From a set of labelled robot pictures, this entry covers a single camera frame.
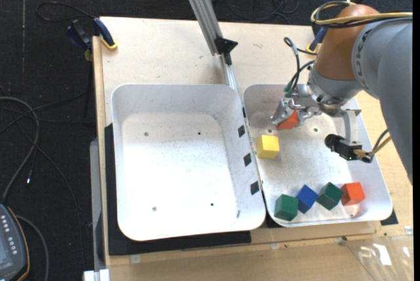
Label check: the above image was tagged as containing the green cube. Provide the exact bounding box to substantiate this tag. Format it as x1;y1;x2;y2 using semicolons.
316;181;345;211
274;194;299;222

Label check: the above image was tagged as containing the yellow cube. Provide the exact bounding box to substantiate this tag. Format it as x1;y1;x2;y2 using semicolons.
256;134;281;160

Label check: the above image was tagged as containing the black cylinder on white bracket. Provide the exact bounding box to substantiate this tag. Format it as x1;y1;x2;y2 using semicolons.
324;108;364;162

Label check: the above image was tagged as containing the orange cube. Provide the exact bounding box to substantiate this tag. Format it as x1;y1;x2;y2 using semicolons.
276;110;301;131
340;181;366;207

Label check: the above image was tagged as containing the pale wood board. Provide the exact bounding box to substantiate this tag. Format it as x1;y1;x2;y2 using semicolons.
93;16;413;269

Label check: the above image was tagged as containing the white plastic tray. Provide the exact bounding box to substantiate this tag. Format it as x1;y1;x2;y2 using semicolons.
243;83;394;228
110;83;267;242

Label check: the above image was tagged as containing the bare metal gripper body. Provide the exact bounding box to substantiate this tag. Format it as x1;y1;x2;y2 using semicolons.
279;83;347;117

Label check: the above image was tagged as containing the blue cube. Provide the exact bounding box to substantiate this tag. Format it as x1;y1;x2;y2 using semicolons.
296;184;320;215

